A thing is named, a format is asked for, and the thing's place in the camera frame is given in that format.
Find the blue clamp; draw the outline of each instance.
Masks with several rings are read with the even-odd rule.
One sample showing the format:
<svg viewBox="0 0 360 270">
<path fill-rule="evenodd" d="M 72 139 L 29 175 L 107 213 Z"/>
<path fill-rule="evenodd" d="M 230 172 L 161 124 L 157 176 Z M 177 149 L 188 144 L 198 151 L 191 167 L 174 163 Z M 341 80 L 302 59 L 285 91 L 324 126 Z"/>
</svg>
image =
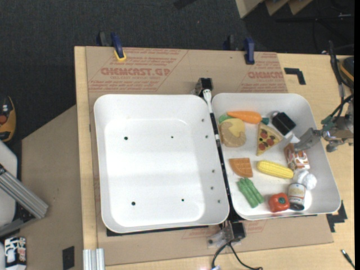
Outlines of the blue clamp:
<svg viewBox="0 0 360 270">
<path fill-rule="evenodd" d="M 254 41 L 250 37 L 247 37 L 244 40 L 244 50 L 246 51 L 244 56 L 245 56 L 246 64 L 255 64 L 254 49 L 255 49 Z"/>
<path fill-rule="evenodd" d="M 111 37 L 111 41 L 112 41 L 111 46 L 114 47 L 114 54 L 115 54 L 116 58 L 118 59 L 118 61 L 124 61 L 126 59 L 126 54 L 123 50 L 122 42 L 121 42 L 119 36 L 116 33 L 111 32 L 110 37 Z M 106 40 L 106 36 L 105 36 L 104 32 L 101 31 L 97 34 L 96 45 L 106 46 L 106 47 L 110 46 Z"/>
</svg>

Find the toy tomato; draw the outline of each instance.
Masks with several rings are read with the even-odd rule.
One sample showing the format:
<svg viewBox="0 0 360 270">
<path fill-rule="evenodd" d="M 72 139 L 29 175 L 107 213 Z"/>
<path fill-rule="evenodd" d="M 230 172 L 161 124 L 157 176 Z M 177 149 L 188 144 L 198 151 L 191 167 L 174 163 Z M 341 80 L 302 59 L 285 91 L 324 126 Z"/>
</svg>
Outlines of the toy tomato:
<svg viewBox="0 0 360 270">
<path fill-rule="evenodd" d="M 290 207 L 287 194 L 279 193 L 272 195 L 269 199 L 269 206 L 271 212 L 285 211 Z"/>
</svg>

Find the cardboard sheet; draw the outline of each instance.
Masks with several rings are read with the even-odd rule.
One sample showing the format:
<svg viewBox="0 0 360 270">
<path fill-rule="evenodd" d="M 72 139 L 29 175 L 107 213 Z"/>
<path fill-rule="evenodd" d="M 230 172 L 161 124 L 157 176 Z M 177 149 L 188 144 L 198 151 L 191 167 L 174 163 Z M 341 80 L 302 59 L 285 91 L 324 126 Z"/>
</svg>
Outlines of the cardboard sheet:
<svg viewBox="0 0 360 270">
<path fill-rule="evenodd" d="M 100 209 L 98 157 L 93 105 L 106 93 L 189 94 L 199 78 L 213 80 L 217 93 L 287 93 L 276 53 L 256 52 L 247 65 L 241 51 L 125 48 L 118 62 L 110 47 L 86 47 L 90 128 L 96 197 L 98 247 L 106 265 L 213 255 L 206 238 L 218 226 L 107 236 Z M 284 248 L 332 242 L 325 215 L 244 221 L 247 237 L 237 251 Z"/>
</svg>

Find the orange and black tool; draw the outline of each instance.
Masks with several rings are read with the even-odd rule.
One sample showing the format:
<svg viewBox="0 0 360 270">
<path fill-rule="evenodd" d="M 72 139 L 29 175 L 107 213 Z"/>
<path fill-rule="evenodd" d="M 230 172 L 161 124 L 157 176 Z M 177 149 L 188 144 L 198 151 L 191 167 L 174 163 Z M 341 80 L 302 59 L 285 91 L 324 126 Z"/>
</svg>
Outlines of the orange and black tool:
<svg viewBox="0 0 360 270">
<path fill-rule="evenodd" d="M 15 133 L 16 113 L 9 96 L 0 94 L 0 140 L 10 141 Z"/>
</svg>

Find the black floor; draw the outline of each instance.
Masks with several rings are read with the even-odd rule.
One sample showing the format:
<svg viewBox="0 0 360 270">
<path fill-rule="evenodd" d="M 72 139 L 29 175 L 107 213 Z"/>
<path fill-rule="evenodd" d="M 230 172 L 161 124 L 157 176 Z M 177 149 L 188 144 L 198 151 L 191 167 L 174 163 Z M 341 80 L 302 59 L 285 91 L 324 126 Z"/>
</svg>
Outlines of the black floor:
<svg viewBox="0 0 360 270">
<path fill-rule="evenodd" d="M 297 15 L 286 5 L 269 16 L 264 3 L 241 19 L 235 0 L 0 0 L 0 92 L 12 97 L 22 139 L 75 105 L 74 46 L 95 45 L 99 30 L 125 47 L 221 50 L 228 35 L 252 37 L 256 51 L 321 53 L 334 42 L 353 55 L 354 0 L 315 0 Z M 320 22 L 277 19 L 324 17 Z"/>
</svg>

